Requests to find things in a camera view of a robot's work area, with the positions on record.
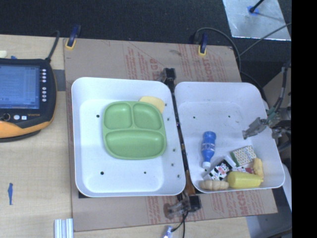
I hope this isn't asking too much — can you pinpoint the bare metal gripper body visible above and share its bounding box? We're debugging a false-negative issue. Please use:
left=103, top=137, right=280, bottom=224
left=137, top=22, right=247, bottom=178
left=267, top=107, right=292, bottom=129

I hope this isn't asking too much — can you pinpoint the green divided plate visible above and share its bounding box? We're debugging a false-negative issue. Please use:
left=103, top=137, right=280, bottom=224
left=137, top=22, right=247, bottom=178
left=102, top=101, right=167, bottom=161

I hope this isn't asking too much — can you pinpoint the beige toy bread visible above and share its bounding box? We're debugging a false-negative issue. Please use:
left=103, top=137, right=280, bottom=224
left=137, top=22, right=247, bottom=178
left=199, top=179, right=230, bottom=191

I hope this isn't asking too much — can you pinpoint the red and white packet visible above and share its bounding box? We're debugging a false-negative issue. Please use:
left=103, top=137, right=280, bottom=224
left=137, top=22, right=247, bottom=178
left=232, top=166, right=256, bottom=175

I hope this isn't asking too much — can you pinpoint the black block with thin wires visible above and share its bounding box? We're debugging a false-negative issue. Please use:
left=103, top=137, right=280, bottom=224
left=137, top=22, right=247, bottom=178
left=164, top=194, right=202, bottom=219
left=160, top=67, right=177, bottom=83

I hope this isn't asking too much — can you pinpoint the black and white cow carton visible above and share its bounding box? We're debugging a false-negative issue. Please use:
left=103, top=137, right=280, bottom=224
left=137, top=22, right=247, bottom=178
left=203, top=158, right=236, bottom=182

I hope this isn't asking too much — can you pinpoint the white plastic tray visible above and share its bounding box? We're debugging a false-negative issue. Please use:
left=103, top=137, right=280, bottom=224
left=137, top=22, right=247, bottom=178
left=174, top=81, right=286, bottom=194
left=71, top=77, right=186, bottom=198

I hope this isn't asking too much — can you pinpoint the green and yellow patterned carton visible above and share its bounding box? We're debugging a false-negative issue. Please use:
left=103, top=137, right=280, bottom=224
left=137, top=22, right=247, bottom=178
left=230, top=145, right=257, bottom=168

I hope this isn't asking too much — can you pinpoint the pale yellow flat slice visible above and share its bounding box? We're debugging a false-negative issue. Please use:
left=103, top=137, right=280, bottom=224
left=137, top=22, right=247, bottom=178
left=139, top=96, right=165, bottom=114

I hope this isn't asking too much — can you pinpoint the blue plastic bottle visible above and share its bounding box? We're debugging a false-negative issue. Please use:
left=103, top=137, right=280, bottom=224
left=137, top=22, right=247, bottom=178
left=201, top=131, right=217, bottom=169

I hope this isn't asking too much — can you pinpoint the yellow lumpy toy food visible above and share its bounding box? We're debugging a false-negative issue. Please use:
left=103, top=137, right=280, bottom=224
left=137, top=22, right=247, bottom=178
left=252, top=158, right=264, bottom=179

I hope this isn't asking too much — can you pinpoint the thin black rod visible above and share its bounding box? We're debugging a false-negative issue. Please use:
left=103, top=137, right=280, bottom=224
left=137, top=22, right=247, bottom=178
left=169, top=79, right=192, bottom=196

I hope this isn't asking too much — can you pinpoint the yellow squeeze bottle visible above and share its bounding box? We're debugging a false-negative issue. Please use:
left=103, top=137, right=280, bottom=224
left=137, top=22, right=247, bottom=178
left=226, top=171, right=264, bottom=189

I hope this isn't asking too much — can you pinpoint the brown cardboard board red print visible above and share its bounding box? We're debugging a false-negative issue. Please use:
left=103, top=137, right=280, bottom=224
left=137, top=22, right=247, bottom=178
left=63, top=38, right=278, bottom=232

